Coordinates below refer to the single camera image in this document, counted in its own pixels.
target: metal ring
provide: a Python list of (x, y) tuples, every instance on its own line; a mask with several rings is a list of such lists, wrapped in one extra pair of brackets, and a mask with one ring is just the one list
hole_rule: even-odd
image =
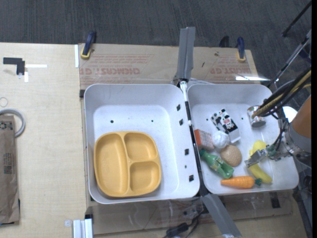
[[(4, 99), (6, 101), (5, 105), (1, 105), (1, 100)], [(0, 97), (0, 107), (5, 108), (8, 105), (8, 99), (6, 97)]]
[(16, 109), (2, 109), (2, 110), (0, 110), (0, 115), (4, 115), (4, 114), (13, 114), (13, 115), (18, 116), (21, 119), (22, 126), (14, 135), (15, 137), (20, 136), (25, 128), (25, 119), (24, 119), (23, 115)]

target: wooden table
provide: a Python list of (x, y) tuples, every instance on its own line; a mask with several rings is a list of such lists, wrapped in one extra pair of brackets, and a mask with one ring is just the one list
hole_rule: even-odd
[[(20, 221), (0, 227), (0, 237), (70, 238), (71, 223), (87, 209), (79, 69), (74, 45), (0, 43), (0, 57), (23, 58), (29, 82), (15, 65), (0, 64), (0, 97), (6, 108), (18, 109), (26, 120), (17, 138)], [(240, 220), (243, 237), (305, 237), (295, 202), (292, 214)], [(105, 237), (161, 237), (165, 230), (112, 234)], [(222, 237), (215, 224), (200, 225), (193, 237)]]

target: white ball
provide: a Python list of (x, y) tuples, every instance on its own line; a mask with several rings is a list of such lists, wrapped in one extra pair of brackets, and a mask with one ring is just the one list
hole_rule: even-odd
[(228, 134), (224, 133), (221, 130), (218, 130), (212, 135), (212, 142), (215, 147), (222, 149), (229, 144), (230, 138)]

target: toy carrot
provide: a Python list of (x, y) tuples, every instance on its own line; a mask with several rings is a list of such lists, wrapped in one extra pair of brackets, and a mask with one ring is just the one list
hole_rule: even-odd
[(233, 186), (237, 188), (252, 188), (254, 184), (261, 185), (261, 179), (253, 179), (251, 176), (232, 177), (220, 181), (222, 185)]

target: yellow banana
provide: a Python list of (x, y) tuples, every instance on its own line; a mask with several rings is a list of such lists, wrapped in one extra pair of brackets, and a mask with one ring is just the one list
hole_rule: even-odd
[[(252, 150), (250, 150), (250, 156), (257, 150), (262, 150), (266, 147), (266, 144), (263, 141), (257, 140)], [(264, 172), (258, 164), (254, 164), (249, 167), (250, 172), (253, 174), (253, 176), (257, 179), (262, 179), (262, 182), (264, 183), (270, 183), (273, 181), (272, 177), (269, 176), (266, 172)]]

